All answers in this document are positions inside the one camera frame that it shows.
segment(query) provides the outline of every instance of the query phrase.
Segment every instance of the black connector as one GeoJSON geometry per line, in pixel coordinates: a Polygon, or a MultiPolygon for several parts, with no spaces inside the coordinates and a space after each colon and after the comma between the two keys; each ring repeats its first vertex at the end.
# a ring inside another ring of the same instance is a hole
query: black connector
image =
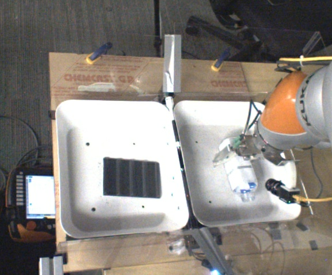
{"type": "Polygon", "coordinates": [[[280,200],[287,204],[295,203],[296,200],[293,198],[293,196],[299,195],[300,193],[299,188],[288,188],[283,182],[275,179],[267,180],[265,187],[268,191],[279,197],[280,200]]]}

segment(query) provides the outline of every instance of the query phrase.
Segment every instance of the plastic packaging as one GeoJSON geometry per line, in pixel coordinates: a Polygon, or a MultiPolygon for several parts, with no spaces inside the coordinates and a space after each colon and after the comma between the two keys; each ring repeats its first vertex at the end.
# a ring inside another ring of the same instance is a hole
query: plastic packaging
{"type": "MultiPolygon", "coordinates": [[[[225,139],[220,145],[220,150],[229,147],[234,140],[235,137],[225,139]]],[[[238,195],[243,202],[254,201],[257,179],[251,162],[244,159],[244,157],[234,155],[224,163],[224,168],[231,190],[238,195]]]]}

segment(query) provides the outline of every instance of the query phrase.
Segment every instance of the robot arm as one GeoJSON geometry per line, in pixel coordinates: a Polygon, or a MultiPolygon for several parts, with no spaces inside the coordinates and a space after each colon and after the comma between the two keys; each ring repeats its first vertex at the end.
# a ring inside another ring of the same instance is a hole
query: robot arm
{"type": "Polygon", "coordinates": [[[306,76],[290,73],[273,91],[255,125],[254,145],[280,165],[296,146],[332,148],[332,62],[306,76]]]}

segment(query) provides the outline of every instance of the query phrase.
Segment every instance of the white screen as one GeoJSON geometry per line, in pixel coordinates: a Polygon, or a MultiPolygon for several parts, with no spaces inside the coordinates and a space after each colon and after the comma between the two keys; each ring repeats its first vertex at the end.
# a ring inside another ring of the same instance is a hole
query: white screen
{"type": "Polygon", "coordinates": [[[54,217],[55,183],[53,176],[26,176],[27,219],[54,217]]]}

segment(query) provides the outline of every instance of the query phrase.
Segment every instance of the yellow cable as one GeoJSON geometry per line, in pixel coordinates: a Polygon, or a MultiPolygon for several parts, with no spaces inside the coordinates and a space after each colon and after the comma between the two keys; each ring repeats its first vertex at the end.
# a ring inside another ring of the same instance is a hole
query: yellow cable
{"type": "Polygon", "coordinates": [[[322,198],[322,199],[308,199],[308,198],[302,197],[300,195],[293,195],[293,198],[297,202],[328,202],[328,201],[332,201],[332,197],[322,198]]]}
{"type": "Polygon", "coordinates": [[[332,60],[332,56],[319,56],[319,57],[302,57],[302,58],[280,58],[279,61],[293,61],[293,62],[305,62],[305,61],[322,61],[332,60]]]}

